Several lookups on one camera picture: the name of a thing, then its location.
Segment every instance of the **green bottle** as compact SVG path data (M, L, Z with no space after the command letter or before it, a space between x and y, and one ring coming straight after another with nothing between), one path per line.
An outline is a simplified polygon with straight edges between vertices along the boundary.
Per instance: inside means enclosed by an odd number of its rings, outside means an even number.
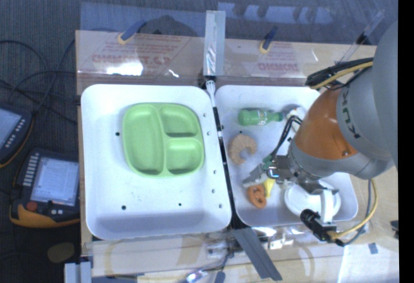
M271 121L281 121L283 114L272 110L243 109L239 112L240 125L267 125Z

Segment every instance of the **gray carpet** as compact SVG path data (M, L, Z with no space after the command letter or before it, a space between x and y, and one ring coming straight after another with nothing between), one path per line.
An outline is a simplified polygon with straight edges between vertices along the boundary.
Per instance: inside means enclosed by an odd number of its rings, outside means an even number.
M10 86L45 68L58 68L66 50L60 67L74 72L74 31L122 30L129 18L120 11L128 7L139 8L139 17L147 22L156 20L159 24L153 28L164 34L172 30L157 21L162 16L185 23L188 34L203 36L203 13L225 10L228 38L262 39L277 25L275 40L318 43L351 44L370 20L383 12L383 20L368 38L368 43L375 45L398 18L398 0L0 0L0 40L30 45L47 64L44 67L42 59L22 44L1 43L0 101L10 99L13 105L35 109L36 102L22 94L15 92L9 98ZM191 17L181 18L186 12L191 12L187 14ZM22 87L45 90L52 78L52 74L41 74ZM46 254L50 246L60 242L76 245L76 254L68 262L80 260L78 225L27 229L12 225L8 218L8 193L31 148L78 152L74 75L59 74L52 91L61 97L48 97L50 109L40 110L28 143L10 165L0 169L0 282L63 282L64 263L53 264ZM37 101L42 98L39 94L31 96Z

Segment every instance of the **black cable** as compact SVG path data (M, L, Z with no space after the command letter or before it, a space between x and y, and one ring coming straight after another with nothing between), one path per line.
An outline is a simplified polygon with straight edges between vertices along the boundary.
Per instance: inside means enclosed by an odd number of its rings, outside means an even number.
M12 90L13 89L13 86L11 84L9 84L8 82L3 81L2 79L0 79L0 82L2 83L2 84L0 84L0 87L4 88L6 90ZM34 90L34 89L16 89L16 92L20 93L21 95L23 95L24 97L26 97L26 98L28 98L32 101L35 101L36 103L39 103L39 100L36 100L35 98L30 97L26 92L32 93L32 94L45 94L45 91ZM56 94L55 92L50 92L49 96L55 97L59 100L66 101L67 103L76 103L76 98L65 97L65 96L62 96L60 94Z
M1 39L0 40L0 44L5 44L5 43L18 44L18 45L22 45L22 46L28 48L29 50L31 50L32 52L34 52L35 55L37 55L40 58L40 61L42 62L42 64L45 67L45 69L48 69L46 59L34 47L32 47L32 46L30 46L30 45L28 45L28 44L26 44L24 42L16 41L14 39Z
M371 208L371 193L372 193L371 184L372 184L372 180L369 180L368 181L368 203L367 203L367 211L365 212L365 216L368 216L369 209ZM364 224L361 228L357 229L355 236L352 237L352 239L348 240L347 242L342 242L341 240L337 239L335 240L335 243L338 244L339 246L346 246L346 245L352 244L365 231L365 226L366 224Z
M352 75L351 78L348 79L348 81L346 81L345 83L339 83L338 85L331 83L331 87L327 87L328 90L338 90L340 88L344 88L347 87L348 85L350 85L353 81L355 81L357 78L359 78L361 76L361 74L363 74L364 72L366 72L367 70L369 70L369 68L364 68L361 70L358 70L354 75Z
M340 63L339 65L327 67L325 69L322 69L315 73L310 74L306 79L305 85L310 86L310 87L315 86L325 81L329 77L335 75L337 72L341 70L345 70L345 69L348 69L354 66L358 66L363 63L370 63L372 62L372 60L373 58L363 58L363 59L352 60L346 63Z
M73 44L75 43L75 40L73 39L72 41L71 41L71 43L66 47L66 49L65 49L65 51L64 51L64 53L63 53L63 55L62 55L62 57L61 57L61 59L60 59L60 61L59 61L59 63L58 63L58 67L57 67L57 69L58 70L60 70L60 68L61 68L61 66L62 66L62 64L63 64L63 62L65 61L65 56L67 55L67 53L69 52L69 50L71 49L71 47L73 46ZM46 93L45 93L45 95L44 95L44 97L42 98L42 100L40 101L40 103L39 103L39 105L36 107L36 109L34 110L34 114L37 114L37 112L39 112L39 110L40 110L40 108L43 106L43 104L44 104L44 102L45 102L45 100L48 98L48 96L49 96L49 92L51 92L51 90L52 90L52 87L53 87L53 85L54 85L54 82L55 82L55 80L56 80L56 78L58 77L58 75L57 74L54 74L53 75L53 78L52 78L52 81L49 83L49 87L48 87L48 89L47 89L47 91L46 91Z
M12 100L11 100L12 99L12 95L13 95L14 92L16 92L16 91L19 90L19 86L21 84L23 84L24 82L26 82L30 78L33 78L34 76L37 76L37 75L40 75L40 74L47 74L47 73L62 73L62 74L72 74L72 75L76 75L75 72L68 71L68 70L42 70L41 72L35 72L35 73L33 73L33 74L31 74L31 75L26 76L25 78L23 78L17 85L15 85L13 87L13 89L10 91L10 94L8 96L8 99L7 99L7 102L9 104L11 104L11 102L12 102Z
M302 123L302 120L296 115L292 115L292 116L289 117L289 119L287 120L287 122L286 122L286 124L283 128L282 134L281 134L280 139L279 139L279 143L276 145L276 148L270 153L270 159L271 160L275 157L275 155L279 151L279 148L281 147L283 142L286 140L286 137L289 134L290 128L292 127L292 124L294 122L296 122L297 124L300 125Z
M106 28L106 27L102 27L102 28L92 28L92 29L87 29L91 32L118 32L115 29L112 28Z

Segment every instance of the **table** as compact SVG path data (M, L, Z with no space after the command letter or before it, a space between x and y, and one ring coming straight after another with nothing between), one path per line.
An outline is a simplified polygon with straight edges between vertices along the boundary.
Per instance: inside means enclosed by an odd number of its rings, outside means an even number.
M105 32L77 32L77 62L78 70L85 56L82 55L82 47L93 46L107 39ZM195 37L189 42L199 45L186 45L179 51L183 59L200 53L200 41ZM226 59L232 61L240 50L251 50L259 45L257 41L226 40L226 47L232 50L226 51ZM293 73L289 78L283 76L272 78L281 85L301 85L304 76L320 70L339 60L349 48L347 45L333 45L323 43L289 43L289 48L296 55L296 59L309 63L300 64L300 71ZM375 47L362 45L352 56L353 59L373 56ZM238 82L235 77L225 81ZM250 78L252 83L256 76ZM194 84L193 78L184 78L183 82ZM80 96L88 86L95 83L136 83L137 78L120 78L119 76L99 75L91 73L78 73L78 95ZM116 242L94 240L85 222L85 185L83 170L83 142L82 142L82 112L78 110L79 121L79 146L80 146L80 194L82 199L82 252L85 256L92 256L92 276L122 276L144 274L137 276L137 282L178 282L188 273L198 267L207 266L220 261L209 250L219 245L220 237L215 236L169 236L166 238L139 238L136 240L119 240ZM367 182L351 177L358 203L367 203ZM369 224L369 233L362 235L357 242L346 248L332 244L323 244L315 238L306 238L305 242L292 243L285 240L280 249L269 250L268 254L274 261L276 268L286 282L356 282L356 281L395 281L399 280L399 256L398 239L394 237L394 231L390 222L398 220L398 173L394 168L375 178L377 182L380 201L377 212ZM364 216L359 210L355 220L361 220ZM260 279L248 257L242 252L228 260L224 269L226 279L229 282L265 282L270 279ZM204 277L200 282L213 282L214 275Z

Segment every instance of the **wooden table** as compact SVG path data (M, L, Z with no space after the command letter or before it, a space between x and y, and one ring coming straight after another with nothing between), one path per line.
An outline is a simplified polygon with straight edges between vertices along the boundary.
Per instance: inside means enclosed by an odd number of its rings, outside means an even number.
M84 62L94 52L104 46L108 36L105 32L77 32L77 62L78 69L82 69ZM186 42L178 53L170 60L171 66L180 61L180 66L174 65L173 71L180 72L183 84L194 85L196 76L202 67L202 44L199 37L181 38ZM323 43L279 43L284 48L284 55L288 55L288 68L297 66L290 74L275 73L271 78L252 74L251 77L242 76L234 68L241 57L243 61L256 64L263 63L256 41L226 40L226 63L230 65L228 77L219 78L226 83L237 83L241 80L251 84L268 83L273 85L302 85L305 76L312 72L331 66L339 60L349 48L348 45L333 45ZM375 53L373 46L360 46L352 59L372 57ZM267 68L272 64L282 63L276 57L267 61ZM183 61L189 65L182 66ZM81 95L89 85L95 83L140 83L140 78L120 78L81 72L78 74L78 95ZM174 84L176 79L160 78L159 82ZM141 238L137 240L95 241L88 230L85 221L85 185L83 170L83 142L82 142L82 114L78 111L79 146L80 146L80 190L82 197L82 252L85 256L93 257L93 277L119 276L144 273L136 278L137 282L178 282L192 269L208 266L220 262L219 258L209 255L212 245L219 244L220 238L212 236L171 236L167 238ZM351 177L355 193L360 206L355 221L363 219L367 203L367 181ZM398 239L390 222L398 220L398 173L395 167L375 178L379 193L378 209L369 223L369 233L362 235L355 243L346 248L332 244L324 244L313 236L306 242L298 242L287 236L281 249L269 250L268 254L274 261L285 282L390 282L399 280L399 250ZM244 252L229 259L224 269L227 282L270 282L270 279L260 279L255 268ZM214 282L215 275L204 277L200 282Z

